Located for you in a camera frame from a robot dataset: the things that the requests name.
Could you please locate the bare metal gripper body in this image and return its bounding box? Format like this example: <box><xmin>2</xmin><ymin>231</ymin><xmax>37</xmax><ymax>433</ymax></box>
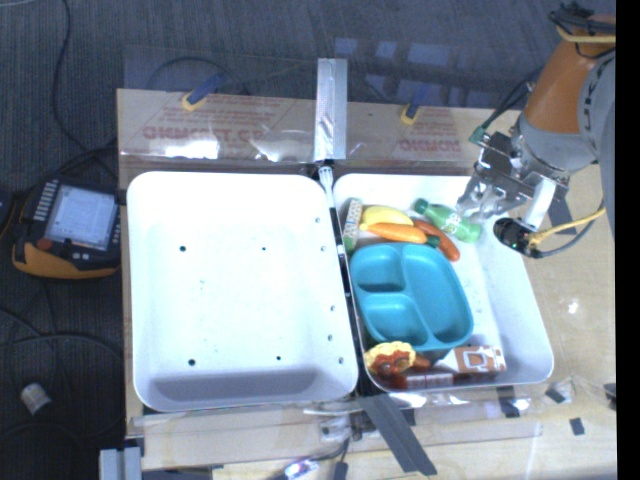
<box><xmin>470</xmin><ymin>130</ymin><xmax>571</xmax><ymax>205</ymax></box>

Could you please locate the green plastic bottle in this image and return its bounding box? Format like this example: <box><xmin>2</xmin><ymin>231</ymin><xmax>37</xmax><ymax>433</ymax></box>
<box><xmin>413</xmin><ymin>197</ymin><xmax>483</xmax><ymax>244</ymax></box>

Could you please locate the red sausage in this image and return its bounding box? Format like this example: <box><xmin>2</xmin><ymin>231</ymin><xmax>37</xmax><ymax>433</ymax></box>
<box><xmin>413</xmin><ymin>217</ymin><xmax>462</xmax><ymax>263</ymax></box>

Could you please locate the orange carrot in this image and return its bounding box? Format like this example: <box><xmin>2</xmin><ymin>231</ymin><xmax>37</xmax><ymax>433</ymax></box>
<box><xmin>367</xmin><ymin>221</ymin><xmax>442</xmax><ymax>248</ymax></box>

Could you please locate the yellow banana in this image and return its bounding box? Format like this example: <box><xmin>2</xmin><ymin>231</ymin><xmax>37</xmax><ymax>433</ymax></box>
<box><xmin>359</xmin><ymin>205</ymin><xmax>415</xmax><ymax>232</ymax></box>

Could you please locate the white plastic tray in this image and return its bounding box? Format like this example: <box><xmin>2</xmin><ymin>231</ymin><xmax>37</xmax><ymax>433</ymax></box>
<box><xmin>125</xmin><ymin>170</ymin><xmax>360</xmax><ymax>413</ymax></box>
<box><xmin>332</xmin><ymin>172</ymin><xmax>555</xmax><ymax>395</ymax></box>

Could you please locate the blue divided plate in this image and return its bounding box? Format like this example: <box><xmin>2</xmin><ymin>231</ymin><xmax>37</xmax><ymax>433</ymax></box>
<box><xmin>348</xmin><ymin>241</ymin><xmax>475</xmax><ymax>355</ymax></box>

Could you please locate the white patterned carton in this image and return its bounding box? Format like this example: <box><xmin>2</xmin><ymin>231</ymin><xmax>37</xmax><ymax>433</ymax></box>
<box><xmin>342</xmin><ymin>197</ymin><xmax>364</xmax><ymax>255</ymax></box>

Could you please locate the yellow and red pizza slice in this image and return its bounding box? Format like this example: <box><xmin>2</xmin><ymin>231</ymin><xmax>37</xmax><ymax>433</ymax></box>
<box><xmin>363</xmin><ymin>340</ymin><xmax>432</xmax><ymax>377</ymax></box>

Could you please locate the red brown packet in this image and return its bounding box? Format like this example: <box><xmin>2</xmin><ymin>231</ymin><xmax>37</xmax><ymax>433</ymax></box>
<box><xmin>393</xmin><ymin>370</ymin><xmax>456</xmax><ymax>390</ymax></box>

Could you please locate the brown cardboard board red print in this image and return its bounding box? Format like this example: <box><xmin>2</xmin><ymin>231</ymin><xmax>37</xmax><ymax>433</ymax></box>
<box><xmin>115</xmin><ymin>87</ymin><xmax>566</xmax><ymax>425</ymax></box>

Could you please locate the small grey can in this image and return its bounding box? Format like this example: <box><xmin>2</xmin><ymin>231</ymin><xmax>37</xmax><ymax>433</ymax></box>
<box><xmin>19</xmin><ymin>381</ymin><xmax>53</xmax><ymax>416</ymax></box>

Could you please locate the black cylinder on white bracket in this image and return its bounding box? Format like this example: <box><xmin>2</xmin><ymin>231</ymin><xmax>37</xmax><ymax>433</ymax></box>
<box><xmin>492</xmin><ymin>180</ymin><xmax>559</xmax><ymax>259</ymax></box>

